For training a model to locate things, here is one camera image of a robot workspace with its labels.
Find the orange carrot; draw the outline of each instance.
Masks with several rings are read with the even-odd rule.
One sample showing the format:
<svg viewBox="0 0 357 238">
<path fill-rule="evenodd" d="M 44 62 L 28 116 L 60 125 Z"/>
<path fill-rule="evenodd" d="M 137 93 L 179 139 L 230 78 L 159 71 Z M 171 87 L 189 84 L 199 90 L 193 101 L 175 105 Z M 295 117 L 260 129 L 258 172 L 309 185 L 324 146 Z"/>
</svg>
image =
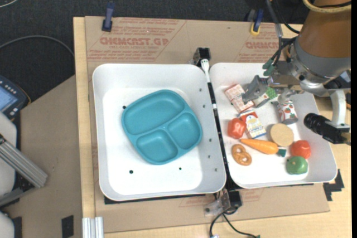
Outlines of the orange carrot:
<svg viewBox="0 0 357 238">
<path fill-rule="evenodd" d="M 278 148 L 278 145 L 274 142 L 257 140 L 257 139 L 241 139 L 243 144 L 252 147 L 255 150 L 258 150 L 264 154 L 276 154 L 279 153 L 283 157 L 285 156 L 284 151 Z"/>
</svg>

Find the toy tomato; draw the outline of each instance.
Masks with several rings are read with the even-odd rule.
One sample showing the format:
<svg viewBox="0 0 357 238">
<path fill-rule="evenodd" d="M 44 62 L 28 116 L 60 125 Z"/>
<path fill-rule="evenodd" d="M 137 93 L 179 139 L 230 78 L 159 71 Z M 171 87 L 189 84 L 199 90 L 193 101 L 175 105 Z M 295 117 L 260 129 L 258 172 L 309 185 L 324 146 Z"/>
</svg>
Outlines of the toy tomato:
<svg viewBox="0 0 357 238">
<path fill-rule="evenodd" d="M 307 159 L 311 155 L 310 144 L 306 140 L 299 140 L 291 144 L 290 151 L 293 156 Z"/>
<path fill-rule="evenodd" d="M 247 128 L 247 124 L 238 118 L 233 118 L 228 123 L 228 136 L 239 139 L 243 136 L 245 130 Z"/>
</svg>

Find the teal plate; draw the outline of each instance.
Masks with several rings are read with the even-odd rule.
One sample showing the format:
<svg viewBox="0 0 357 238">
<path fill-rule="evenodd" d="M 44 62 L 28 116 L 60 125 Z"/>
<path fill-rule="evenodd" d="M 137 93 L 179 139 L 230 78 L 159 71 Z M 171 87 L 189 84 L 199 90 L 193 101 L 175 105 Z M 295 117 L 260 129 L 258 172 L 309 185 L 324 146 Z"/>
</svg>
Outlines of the teal plate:
<svg viewBox="0 0 357 238">
<path fill-rule="evenodd" d="M 202 139 L 195 113 L 171 90 L 159 90 L 127 106 L 122 126 L 136 151 L 152 164 L 171 162 Z"/>
</svg>

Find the toy can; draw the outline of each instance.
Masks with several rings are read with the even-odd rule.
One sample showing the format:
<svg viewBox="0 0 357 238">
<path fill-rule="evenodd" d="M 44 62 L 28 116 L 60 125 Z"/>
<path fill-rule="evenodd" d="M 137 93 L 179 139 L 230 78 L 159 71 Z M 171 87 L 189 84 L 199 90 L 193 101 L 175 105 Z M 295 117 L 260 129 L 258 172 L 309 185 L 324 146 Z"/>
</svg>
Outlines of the toy can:
<svg viewBox="0 0 357 238">
<path fill-rule="evenodd" d="M 278 104 L 278 112 L 280 116 L 280 122 L 286 125 L 293 124 L 298 121 L 294 104 L 291 100 Z"/>
</svg>

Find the white tray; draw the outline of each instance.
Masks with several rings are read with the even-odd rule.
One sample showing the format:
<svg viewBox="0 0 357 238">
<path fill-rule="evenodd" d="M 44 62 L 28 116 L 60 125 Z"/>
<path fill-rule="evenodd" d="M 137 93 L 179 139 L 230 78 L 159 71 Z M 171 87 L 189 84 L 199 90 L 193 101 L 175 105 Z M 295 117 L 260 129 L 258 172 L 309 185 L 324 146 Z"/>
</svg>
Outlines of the white tray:
<svg viewBox="0 0 357 238">
<path fill-rule="evenodd" d="M 322 136 L 310 131 L 303 124 L 305 115 L 308 113 L 319 113 L 315 98 L 309 93 L 291 97 L 299 120 L 294 124 L 288 125 L 294 132 L 295 141 L 303 139 L 310 143 L 311 156 L 307 159 L 307 173 L 299 175 L 287 173 L 285 166 L 286 160 L 290 156 L 289 148 L 286 148 L 287 154 L 283 158 L 278 155 L 266 155 L 250 147 L 246 147 L 247 152 L 252 156 L 252 164 L 241 166 L 234 161 L 231 155 L 231 147 L 239 143 L 239 141 L 227 136 L 227 129 L 228 122 L 237 116 L 238 112 L 230 104 L 224 94 L 224 90 L 233 84 L 241 84 L 243 88 L 246 88 L 255 75 L 263 76 L 262 65 L 219 63 L 213 65 L 210 69 L 229 172 L 233 181 L 243 188 L 332 181 L 337 175 L 337 166 L 331 150 L 331 143 L 324 140 Z M 259 139 L 271 140 L 268 135 L 269 127 L 275 123 L 280 123 L 276 106 L 266 103 L 260 108 L 256 108 L 255 112 L 267 130 L 267 135 L 259 137 Z"/>
<path fill-rule="evenodd" d="M 214 193 L 226 181 L 206 77 L 194 65 L 104 64 L 93 73 L 99 184 L 111 200 Z M 202 140 L 164 165 L 146 162 L 127 138 L 123 106 L 157 90 L 177 92 L 202 126 Z"/>
</svg>

